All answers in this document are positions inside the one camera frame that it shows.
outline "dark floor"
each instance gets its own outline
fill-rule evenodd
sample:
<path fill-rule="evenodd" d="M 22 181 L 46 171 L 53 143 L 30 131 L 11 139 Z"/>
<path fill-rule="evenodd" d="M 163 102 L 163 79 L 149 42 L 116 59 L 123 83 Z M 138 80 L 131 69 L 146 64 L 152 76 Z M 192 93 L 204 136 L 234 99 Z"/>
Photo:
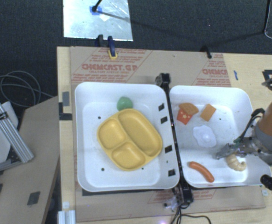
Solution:
<path fill-rule="evenodd" d="M 199 51 L 207 45 L 211 52 L 272 54 L 272 39 L 263 33 L 267 0 L 128 2 L 134 41 L 115 42 L 117 47 Z M 272 36 L 272 3 L 267 32 Z M 42 91 L 55 96 L 56 47 L 72 45 L 94 46 L 94 41 L 63 37 L 63 0 L 0 0 L 0 76 L 29 72 Z M 17 103 L 33 105 L 29 90 L 4 90 Z M 0 94 L 0 100 L 6 98 Z M 20 115 L 23 108 L 14 108 Z"/>

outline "metal sheet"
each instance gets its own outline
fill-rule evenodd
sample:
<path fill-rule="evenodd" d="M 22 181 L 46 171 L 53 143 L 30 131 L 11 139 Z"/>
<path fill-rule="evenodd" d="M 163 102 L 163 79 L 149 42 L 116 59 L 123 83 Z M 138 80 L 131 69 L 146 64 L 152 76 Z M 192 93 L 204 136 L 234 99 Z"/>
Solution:
<path fill-rule="evenodd" d="M 98 12 L 91 11 L 98 0 L 63 0 L 64 37 L 95 39 L 103 34 L 117 41 L 133 41 L 127 0 L 103 0 Z"/>

